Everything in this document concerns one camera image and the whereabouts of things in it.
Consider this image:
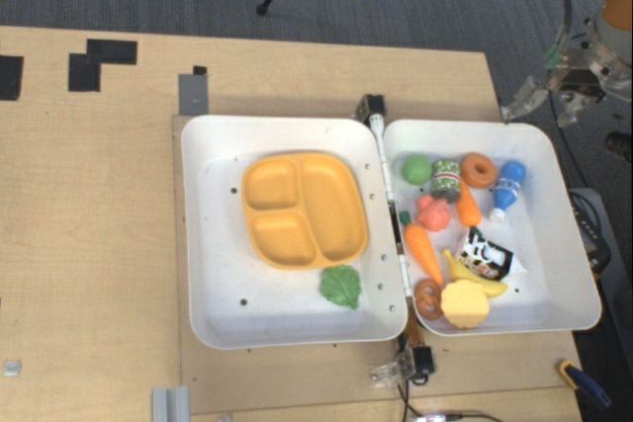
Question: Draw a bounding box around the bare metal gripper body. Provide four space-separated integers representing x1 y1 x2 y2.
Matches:
546 46 633 105

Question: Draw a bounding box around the blue and white bottle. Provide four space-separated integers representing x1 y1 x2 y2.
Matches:
489 159 527 222

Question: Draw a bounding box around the orange doughnut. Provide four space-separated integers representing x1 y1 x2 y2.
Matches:
459 151 498 191

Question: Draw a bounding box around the green can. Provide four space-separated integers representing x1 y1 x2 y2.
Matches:
430 158 463 205

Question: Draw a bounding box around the short orange carrot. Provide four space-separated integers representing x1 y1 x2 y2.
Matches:
454 177 484 238

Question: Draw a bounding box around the green ball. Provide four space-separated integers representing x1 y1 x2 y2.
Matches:
400 153 433 187

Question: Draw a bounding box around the pink toy food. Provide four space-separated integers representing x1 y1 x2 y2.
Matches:
414 193 453 233

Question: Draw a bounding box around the white plastic tray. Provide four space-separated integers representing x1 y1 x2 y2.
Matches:
382 119 604 338
179 114 409 352

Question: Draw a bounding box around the thin black and white rod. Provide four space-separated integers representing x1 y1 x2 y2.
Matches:
369 113 413 298

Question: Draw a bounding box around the black and white carton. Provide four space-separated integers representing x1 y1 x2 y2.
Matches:
454 226 528 281

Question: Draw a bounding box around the long orange carrot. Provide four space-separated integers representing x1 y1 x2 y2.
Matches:
398 210 445 288

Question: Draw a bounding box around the yellow banana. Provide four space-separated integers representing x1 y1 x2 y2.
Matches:
440 247 509 299

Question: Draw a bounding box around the yellow round biscuit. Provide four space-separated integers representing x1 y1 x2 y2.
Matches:
439 278 492 330

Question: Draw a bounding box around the orange divided plate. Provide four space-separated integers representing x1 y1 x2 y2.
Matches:
240 151 370 271

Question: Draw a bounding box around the brown pretzel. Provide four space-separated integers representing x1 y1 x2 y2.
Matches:
412 278 445 322

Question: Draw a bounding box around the green lettuce leaf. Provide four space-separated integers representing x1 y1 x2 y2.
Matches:
318 263 363 311

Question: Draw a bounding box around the black block with thin wires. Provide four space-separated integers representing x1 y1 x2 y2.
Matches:
411 345 438 385
357 93 388 121

